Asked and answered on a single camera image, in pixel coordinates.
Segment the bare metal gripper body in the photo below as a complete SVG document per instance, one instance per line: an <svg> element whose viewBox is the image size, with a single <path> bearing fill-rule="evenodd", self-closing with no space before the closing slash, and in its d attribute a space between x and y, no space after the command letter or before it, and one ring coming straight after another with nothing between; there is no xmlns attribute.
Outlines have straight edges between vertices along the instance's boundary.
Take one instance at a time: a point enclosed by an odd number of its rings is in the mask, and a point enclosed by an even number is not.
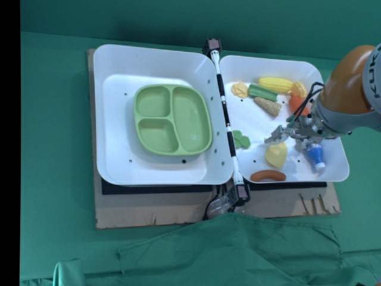
<svg viewBox="0 0 381 286"><path fill-rule="evenodd" d="M315 116L299 116L297 119L290 116L286 119L289 136L306 144L321 143L324 139L336 139L339 133L327 127L324 122Z"/></svg>

